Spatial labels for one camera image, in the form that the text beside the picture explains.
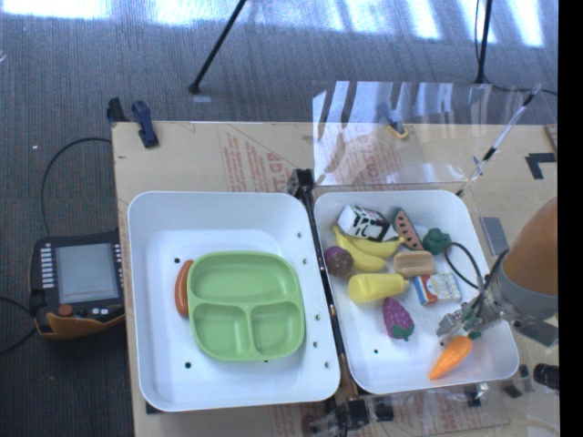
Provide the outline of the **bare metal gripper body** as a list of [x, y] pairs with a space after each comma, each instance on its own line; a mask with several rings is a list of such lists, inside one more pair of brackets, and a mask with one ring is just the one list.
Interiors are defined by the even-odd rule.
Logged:
[[508, 321], [506, 298], [498, 285], [490, 285], [483, 293], [462, 304], [461, 329], [466, 333], [482, 333], [502, 321]]

